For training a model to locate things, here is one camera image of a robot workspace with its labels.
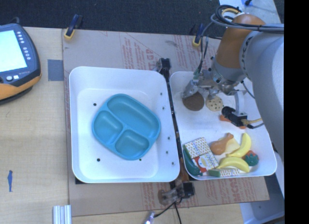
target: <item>banana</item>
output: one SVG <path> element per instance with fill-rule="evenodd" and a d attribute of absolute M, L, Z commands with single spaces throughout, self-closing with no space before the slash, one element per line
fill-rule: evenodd
<path fill-rule="evenodd" d="M 220 160 L 219 166 L 216 168 L 219 169 L 228 167 L 236 167 L 244 172 L 250 171 L 248 163 L 239 157 L 224 157 Z"/>
<path fill-rule="evenodd" d="M 227 154 L 227 157 L 243 157 L 251 148 L 251 138 L 247 133 L 242 135 L 241 145 L 235 151 Z"/>

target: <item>cardboard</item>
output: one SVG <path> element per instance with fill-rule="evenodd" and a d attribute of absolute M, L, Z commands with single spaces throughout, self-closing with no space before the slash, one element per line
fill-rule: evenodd
<path fill-rule="evenodd" d="M 63 40 L 65 109 L 68 149 L 69 198 L 72 216 L 161 210 L 158 192 L 169 191 L 169 183 L 98 183 L 76 181 L 71 163 L 69 74 L 78 66 L 153 70 L 160 58 L 169 58 L 170 75 L 195 71 L 200 61 L 193 36 L 76 30 Z M 209 39 L 203 68 L 211 65 L 219 40 Z M 264 177 L 192 181 L 195 195 L 179 208 L 269 200 Z"/>

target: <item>wooden table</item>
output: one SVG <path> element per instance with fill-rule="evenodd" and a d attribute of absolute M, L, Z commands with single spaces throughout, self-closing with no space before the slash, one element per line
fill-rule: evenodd
<path fill-rule="evenodd" d="M 64 82 L 48 81 L 47 61 L 63 60 L 62 29 L 25 28 L 42 78 L 25 96 L 0 105 L 0 223 L 51 224 L 53 206 L 68 205 Z M 8 184 L 13 172 L 12 191 Z M 73 224 L 140 224 L 147 211 L 73 217 Z M 183 224 L 243 223 L 239 204 L 179 209 Z M 178 224 L 175 209 L 154 223 Z"/>

